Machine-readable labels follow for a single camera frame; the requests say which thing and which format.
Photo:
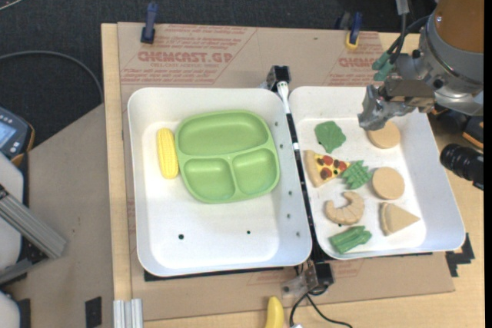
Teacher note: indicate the black cylinder on white bracket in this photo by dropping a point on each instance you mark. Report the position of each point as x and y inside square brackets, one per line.
[461, 162]

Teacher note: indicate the brown cardboard board red print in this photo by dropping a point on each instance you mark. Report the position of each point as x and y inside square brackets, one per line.
[238, 57]

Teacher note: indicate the white plastic tray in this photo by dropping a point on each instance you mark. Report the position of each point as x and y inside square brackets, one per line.
[215, 234]
[434, 180]

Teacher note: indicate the green divided plate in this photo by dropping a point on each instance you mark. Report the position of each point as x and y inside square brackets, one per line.
[223, 134]

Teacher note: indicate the tan croissant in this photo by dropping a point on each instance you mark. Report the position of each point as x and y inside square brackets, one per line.
[346, 212]

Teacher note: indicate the green lettuce leaf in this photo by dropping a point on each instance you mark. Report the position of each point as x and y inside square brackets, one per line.
[329, 136]

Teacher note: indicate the yellow banana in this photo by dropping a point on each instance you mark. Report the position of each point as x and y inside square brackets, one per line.
[274, 313]

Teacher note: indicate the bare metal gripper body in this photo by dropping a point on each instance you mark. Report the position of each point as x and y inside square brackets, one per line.
[411, 90]

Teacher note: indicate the yellow corn cob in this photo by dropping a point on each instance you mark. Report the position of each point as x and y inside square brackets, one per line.
[167, 153]

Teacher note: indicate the green ridged leafy vegetable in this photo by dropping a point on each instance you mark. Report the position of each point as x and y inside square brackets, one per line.
[357, 174]

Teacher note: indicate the pizza slice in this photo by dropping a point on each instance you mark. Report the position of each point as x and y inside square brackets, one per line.
[322, 169]

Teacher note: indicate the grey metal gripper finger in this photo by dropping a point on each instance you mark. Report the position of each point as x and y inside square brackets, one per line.
[391, 112]
[368, 111]

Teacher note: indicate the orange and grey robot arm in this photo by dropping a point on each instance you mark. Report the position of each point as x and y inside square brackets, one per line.
[461, 4]

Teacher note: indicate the tan round biscuit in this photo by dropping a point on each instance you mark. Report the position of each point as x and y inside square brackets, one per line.
[388, 183]
[384, 137]

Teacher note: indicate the green asparagus bundle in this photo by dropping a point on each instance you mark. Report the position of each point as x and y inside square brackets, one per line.
[350, 239]

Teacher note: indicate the tan triangular bread wedge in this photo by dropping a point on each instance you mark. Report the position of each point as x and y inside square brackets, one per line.
[397, 219]

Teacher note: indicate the thin black and white rod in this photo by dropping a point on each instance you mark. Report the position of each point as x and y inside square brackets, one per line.
[296, 148]

